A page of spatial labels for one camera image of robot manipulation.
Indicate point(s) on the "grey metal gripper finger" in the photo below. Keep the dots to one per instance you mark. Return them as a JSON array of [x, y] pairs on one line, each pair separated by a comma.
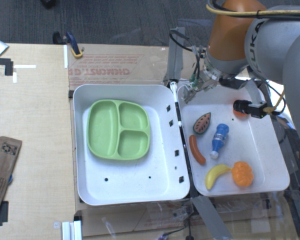
[[194, 93], [187, 95]]

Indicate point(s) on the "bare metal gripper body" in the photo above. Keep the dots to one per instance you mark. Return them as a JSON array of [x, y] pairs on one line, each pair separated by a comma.
[[208, 78]]

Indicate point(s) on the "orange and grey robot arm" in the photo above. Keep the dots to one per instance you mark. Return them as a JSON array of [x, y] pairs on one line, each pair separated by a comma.
[[270, 46]]

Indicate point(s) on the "toy watermelon slice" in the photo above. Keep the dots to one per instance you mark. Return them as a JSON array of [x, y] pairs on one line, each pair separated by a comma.
[[202, 124]]

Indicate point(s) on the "small orange round toy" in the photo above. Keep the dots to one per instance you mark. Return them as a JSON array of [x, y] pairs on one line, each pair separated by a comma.
[[238, 113]]

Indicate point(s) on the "blue plastic bottle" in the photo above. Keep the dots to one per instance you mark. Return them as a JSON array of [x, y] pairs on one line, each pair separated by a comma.
[[219, 140]]

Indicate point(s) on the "red toy sausage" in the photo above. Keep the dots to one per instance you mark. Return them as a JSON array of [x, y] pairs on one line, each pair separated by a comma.
[[197, 149]]

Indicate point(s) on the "brown cardboard board red print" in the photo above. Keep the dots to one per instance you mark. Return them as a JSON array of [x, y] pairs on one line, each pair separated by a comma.
[[120, 66]]

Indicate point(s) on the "green divided plate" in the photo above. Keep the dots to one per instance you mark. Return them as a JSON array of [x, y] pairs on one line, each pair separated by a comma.
[[118, 129]]

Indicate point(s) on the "white plastic tray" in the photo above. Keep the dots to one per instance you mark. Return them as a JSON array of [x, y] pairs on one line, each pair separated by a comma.
[[140, 179], [255, 146]]

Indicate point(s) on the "yellow banana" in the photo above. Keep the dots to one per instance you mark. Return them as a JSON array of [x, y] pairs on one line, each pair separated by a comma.
[[213, 175]]

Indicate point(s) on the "orange toy tangerine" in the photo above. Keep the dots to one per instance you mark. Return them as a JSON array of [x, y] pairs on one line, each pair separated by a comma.
[[243, 174]]

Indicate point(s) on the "brown paper envelope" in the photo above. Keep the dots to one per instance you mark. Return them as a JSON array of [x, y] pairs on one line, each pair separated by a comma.
[[1, 174]]

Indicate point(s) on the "black cylinder on white bracket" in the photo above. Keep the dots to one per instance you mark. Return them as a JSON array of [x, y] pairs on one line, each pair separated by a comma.
[[250, 107]]

